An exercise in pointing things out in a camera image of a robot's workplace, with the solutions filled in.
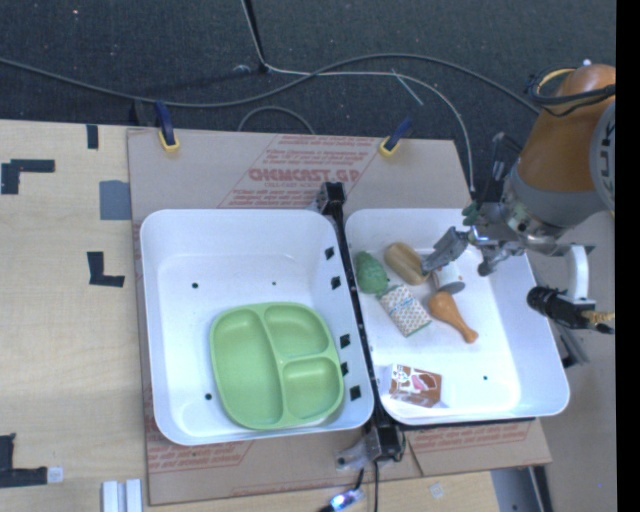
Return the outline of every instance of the dark floor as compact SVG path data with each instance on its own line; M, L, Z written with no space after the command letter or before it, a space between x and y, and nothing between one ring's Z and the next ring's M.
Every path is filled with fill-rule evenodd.
M469 142L478 190L492 137L505 132L523 143L536 118L523 94L529 75L584 59L616 64L615 0L262 0L253 2L257 34L273 68L310 72L378 56L334 69L367 74L305 80L252 100L298 77L261 72L241 0L2 4L0 118L153 123L152 104L132 115L127 96L209 104L171 107L176 127L195 129L236 130L252 110L277 106L319 134L385 136L410 115L411 136L455 140L467 172ZM394 73L409 78L403 84ZM307 131L278 111L252 116L243 129Z

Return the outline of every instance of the green plate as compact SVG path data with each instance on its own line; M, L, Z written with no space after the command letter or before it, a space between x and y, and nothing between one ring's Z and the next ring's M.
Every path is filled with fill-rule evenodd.
M209 333L213 375L227 414L252 429L320 420L342 402L340 360L311 308L269 302L220 314Z

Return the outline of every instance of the white tray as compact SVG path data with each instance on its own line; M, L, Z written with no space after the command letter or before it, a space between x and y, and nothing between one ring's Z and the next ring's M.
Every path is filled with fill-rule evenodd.
M306 210L163 210L145 219L140 239L154 414L168 439L199 445L352 429L369 419L373 390L335 230L325 217ZM251 430L222 407L209 328L227 309L276 301L305 304L324 318L348 369L344 399L314 424ZM350 343L342 347L345 335Z
M384 251L394 242L419 254L432 252L451 226L468 229L461 220L457 209L360 210L347 220L346 236L352 258L367 251L384 263ZM434 425L548 416L567 405L569 387L549 323L526 303L535 286L528 259L509 258L489 277L478 275L481 261L474 247L456 261L466 287L454 299L480 335L473 344L438 320L405 338L373 295L359 294L381 399L397 421ZM404 283L385 268L391 283ZM408 288L425 308L435 292L431 279ZM426 408L391 399L385 370L394 363L442 375L441 402Z

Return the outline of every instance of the wooden surface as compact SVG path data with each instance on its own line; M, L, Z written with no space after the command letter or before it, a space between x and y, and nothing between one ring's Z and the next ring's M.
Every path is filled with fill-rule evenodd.
M84 125L4 121L0 137L1 162L56 162L0 196L0 435L17 433L14 467L64 470L62 483L0 489L0 510L97 511L103 481L146 488L132 226L100 220L99 183L128 180L126 128L100 127L98 150ZM89 251L104 252L122 288L89 285ZM364 485L354 512L372 508ZM340 491L158 508L317 510ZM383 511L498 510L489 473L382 483L379 500Z

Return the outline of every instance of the blue clamp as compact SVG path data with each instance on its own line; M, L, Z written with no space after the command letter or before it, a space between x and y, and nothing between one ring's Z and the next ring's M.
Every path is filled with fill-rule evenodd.
M156 101L153 104L158 121L160 122L160 131L158 136L160 137L160 143L165 151L174 152L180 147L180 141L177 135L173 132L173 123L171 122L171 114L167 106L161 101Z
M405 118L404 121L395 129L395 131L385 138L381 143L378 150L382 156L391 156L398 149L400 139L407 135L411 130L411 117Z

